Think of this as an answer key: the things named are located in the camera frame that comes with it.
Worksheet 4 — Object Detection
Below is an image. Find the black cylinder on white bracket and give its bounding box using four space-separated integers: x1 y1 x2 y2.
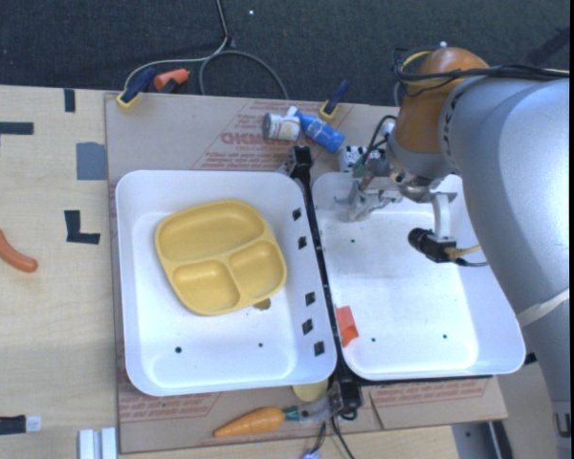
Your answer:
408 191 461 264

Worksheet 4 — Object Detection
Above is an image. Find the white plastic tray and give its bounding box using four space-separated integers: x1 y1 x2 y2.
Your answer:
115 169 339 398
311 171 527 382

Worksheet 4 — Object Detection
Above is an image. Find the white carton with black spots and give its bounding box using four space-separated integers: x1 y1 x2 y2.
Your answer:
339 144 382 175

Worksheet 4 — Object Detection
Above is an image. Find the yellow divided plate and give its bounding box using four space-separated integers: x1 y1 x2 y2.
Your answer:
154 199 289 317

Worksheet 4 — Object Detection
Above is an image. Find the orange flat paper piece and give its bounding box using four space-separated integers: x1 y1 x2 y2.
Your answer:
335 305 361 348

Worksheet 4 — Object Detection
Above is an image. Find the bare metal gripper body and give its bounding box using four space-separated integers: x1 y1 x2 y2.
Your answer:
361 168 445 205

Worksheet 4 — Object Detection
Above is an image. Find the black block with thin wires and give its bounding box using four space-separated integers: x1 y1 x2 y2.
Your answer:
335 377 364 413
289 144 315 180

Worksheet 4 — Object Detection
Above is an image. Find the thin black rod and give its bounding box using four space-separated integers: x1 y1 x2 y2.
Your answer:
299 169 351 383

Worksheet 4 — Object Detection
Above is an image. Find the white can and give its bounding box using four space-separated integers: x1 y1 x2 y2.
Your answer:
261 111 302 143

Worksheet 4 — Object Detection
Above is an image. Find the blue bottle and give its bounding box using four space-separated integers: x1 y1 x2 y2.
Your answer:
286 105 347 155

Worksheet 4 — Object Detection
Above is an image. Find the orange carrot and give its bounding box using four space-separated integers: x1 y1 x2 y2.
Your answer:
212 404 301 439

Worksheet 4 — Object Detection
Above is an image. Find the yellow round toy food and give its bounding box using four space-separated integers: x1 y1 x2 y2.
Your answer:
292 378 330 404

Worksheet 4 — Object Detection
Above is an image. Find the orange sausage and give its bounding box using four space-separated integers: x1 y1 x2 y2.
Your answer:
0 227 40 274

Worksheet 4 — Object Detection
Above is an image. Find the brown cardboard board red print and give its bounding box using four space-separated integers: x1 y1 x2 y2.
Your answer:
103 92 509 454

